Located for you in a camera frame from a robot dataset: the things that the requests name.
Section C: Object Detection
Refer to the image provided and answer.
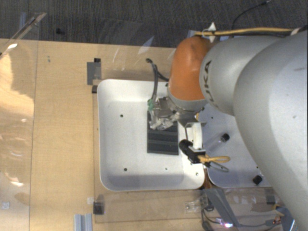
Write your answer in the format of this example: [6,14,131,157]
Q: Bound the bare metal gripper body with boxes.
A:
[151,96,205,125]

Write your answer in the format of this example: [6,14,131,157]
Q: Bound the dark grey ribbed block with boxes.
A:
[147,110,180,156]

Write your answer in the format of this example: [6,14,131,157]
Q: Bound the clear plastic bottle black cap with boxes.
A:
[206,133,231,152]

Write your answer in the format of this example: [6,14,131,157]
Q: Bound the black cylinder on white bracket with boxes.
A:
[179,121,207,165]

